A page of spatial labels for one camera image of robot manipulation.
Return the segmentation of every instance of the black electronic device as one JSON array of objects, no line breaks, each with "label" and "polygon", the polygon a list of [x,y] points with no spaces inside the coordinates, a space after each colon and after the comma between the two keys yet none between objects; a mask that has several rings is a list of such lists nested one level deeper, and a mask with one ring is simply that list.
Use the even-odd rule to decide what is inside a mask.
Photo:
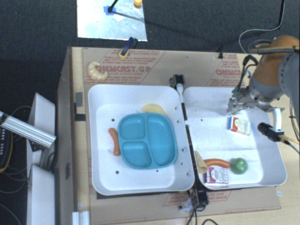
[{"label": "black electronic device", "polygon": [[12,133],[0,128],[0,173],[5,171],[10,161],[13,150]]}]

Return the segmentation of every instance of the blue divided plate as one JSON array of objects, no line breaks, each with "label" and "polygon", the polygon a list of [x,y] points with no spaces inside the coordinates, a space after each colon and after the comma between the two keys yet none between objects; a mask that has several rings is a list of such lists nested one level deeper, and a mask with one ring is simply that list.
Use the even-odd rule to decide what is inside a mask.
[{"label": "blue divided plate", "polygon": [[118,125],[120,151],[133,168],[167,167],[177,158],[177,144],[171,122],[158,113],[136,113]]}]

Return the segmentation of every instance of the robotic hand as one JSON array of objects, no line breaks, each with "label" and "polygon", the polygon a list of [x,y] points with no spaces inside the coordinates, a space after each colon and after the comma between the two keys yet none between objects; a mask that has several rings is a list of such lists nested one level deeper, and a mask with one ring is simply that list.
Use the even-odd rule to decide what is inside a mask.
[{"label": "robotic hand", "polygon": [[299,40],[280,36],[269,43],[268,47],[265,43],[263,47],[256,44],[250,51],[263,56],[246,88],[240,88],[247,72],[247,69],[243,69],[241,81],[229,99],[227,113],[233,115],[254,106],[270,112],[274,109],[270,102],[286,94],[292,101],[299,125]]}]

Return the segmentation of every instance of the orange sausage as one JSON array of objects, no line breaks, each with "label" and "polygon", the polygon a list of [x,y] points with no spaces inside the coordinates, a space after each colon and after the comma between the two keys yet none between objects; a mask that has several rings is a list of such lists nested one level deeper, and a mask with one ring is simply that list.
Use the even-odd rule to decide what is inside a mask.
[{"label": "orange sausage", "polygon": [[225,168],[229,168],[230,167],[230,163],[218,158],[212,158],[212,159],[206,159],[204,160],[206,165],[209,166],[213,166],[213,165],[217,165],[220,167],[225,167]]},{"label": "orange sausage", "polygon": [[114,148],[113,148],[113,154],[115,156],[119,156],[121,154],[120,151],[120,145],[119,145],[119,140],[118,140],[118,133],[114,128],[108,129],[109,134],[112,136]]}]

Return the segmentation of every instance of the green toy vegetable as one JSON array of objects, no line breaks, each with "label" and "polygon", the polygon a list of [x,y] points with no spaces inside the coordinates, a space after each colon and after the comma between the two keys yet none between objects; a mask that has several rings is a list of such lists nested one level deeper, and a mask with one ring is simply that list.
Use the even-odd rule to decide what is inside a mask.
[{"label": "green toy vegetable", "polygon": [[235,174],[244,174],[248,169],[248,163],[245,159],[239,157],[231,162],[231,170]]}]

